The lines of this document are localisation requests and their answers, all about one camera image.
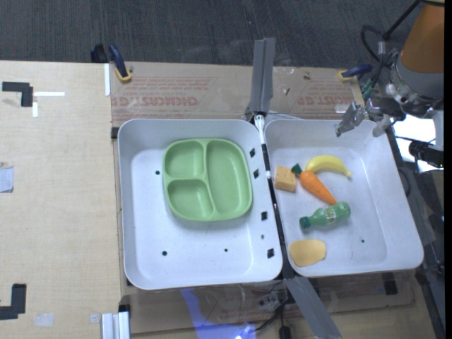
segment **white tray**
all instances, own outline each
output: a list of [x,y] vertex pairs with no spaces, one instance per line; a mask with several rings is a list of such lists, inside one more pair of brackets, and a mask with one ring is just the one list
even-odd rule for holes
[[293,241],[320,239],[326,258],[312,266],[292,267],[303,276],[319,277],[407,270],[421,264],[424,251],[400,182],[386,135],[372,136],[376,124],[363,121],[336,137],[339,121],[275,120],[266,126],[271,169],[277,165],[303,169],[315,155],[336,155],[352,172],[350,179],[333,172],[319,172],[321,181],[338,201],[349,203],[346,221],[303,232],[302,216],[327,206],[307,193],[297,181],[295,193],[275,190],[287,250]]
[[[171,211],[162,181],[163,155],[170,143],[185,138],[230,139],[244,151],[253,202],[243,216],[192,222]],[[278,276],[283,258],[254,126],[238,119],[133,119],[121,126],[118,147],[124,265],[133,285],[159,290],[264,282]]]

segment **orange carrot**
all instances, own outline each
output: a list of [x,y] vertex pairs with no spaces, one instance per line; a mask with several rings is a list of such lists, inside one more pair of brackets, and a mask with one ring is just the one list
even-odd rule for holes
[[302,186],[319,197],[321,200],[328,202],[330,205],[337,203],[331,192],[325,187],[323,182],[312,171],[303,171],[298,164],[292,168],[292,172],[299,174],[299,181]]

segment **bottle label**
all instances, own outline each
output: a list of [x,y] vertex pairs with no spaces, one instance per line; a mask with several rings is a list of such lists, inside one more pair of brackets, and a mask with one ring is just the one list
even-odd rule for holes
[[325,216],[327,225],[332,225],[336,222],[336,212],[331,207],[325,208]]

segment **banana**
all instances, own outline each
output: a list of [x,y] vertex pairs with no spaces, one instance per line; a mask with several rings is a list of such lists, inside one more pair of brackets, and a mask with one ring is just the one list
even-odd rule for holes
[[352,174],[347,168],[345,168],[342,160],[334,155],[317,155],[308,161],[304,169],[312,172],[318,172],[321,170],[335,171],[343,173],[347,177]]

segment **table surface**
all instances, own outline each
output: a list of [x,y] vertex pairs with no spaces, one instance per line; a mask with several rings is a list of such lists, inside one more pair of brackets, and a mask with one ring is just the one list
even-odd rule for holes
[[[162,68],[166,74],[160,71],[160,77],[167,77],[174,67],[178,69],[178,77],[193,69],[171,64],[148,66],[151,70]],[[214,67],[202,66],[202,69]],[[240,71],[231,76],[228,74],[233,69],[215,69],[219,76],[216,82],[234,78],[248,88],[251,68],[244,70],[246,74]],[[291,74],[284,69],[284,74]],[[2,81],[28,82],[35,93],[65,93],[63,97],[35,98],[39,114],[33,117],[32,108],[20,106],[20,93],[0,92],[0,162],[14,166],[14,190],[0,194],[3,223],[0,306],[10,305],[13,284],[27,285],[25,313],[18,319],[0,321],[0,337],[99,338],[96,314],[117,312],[121,299],[121,240],[118,246],[121,228],[117,224],[114,146],[110,139],[112,100],[105,92],[105,67],[103,64],[0,61],[0,72]],[[117,93],[115,84],[116,81],[112,82],[112,94]],[[228,89],[234,93],[240,86],[235,84]],[[306,87],[298,90],[293,87],[277,84],[275,90],[287,91],[286,96],[293,95],[290,99],[298,105],[309,102],[305,100],[308,96],[302,93]],[[196,84],[193,89],[198,101],[206,98]],[[162,110],[158,114],[165,117],[167,112]],[[349,333],[351,337],[381,338],[409,332],[412,338],[433,338],[418,286],[415,286],[415,297],[410,308],[338,313],[333,320],[343,334]],[[43,320],[52,316],[51,323]],[[302,318],[290,320],[295,329],[294,338],[310,337]],[[160,338],[160,334],[136,337]],[[165,335],[165,338],[196,338],[195,330]]]

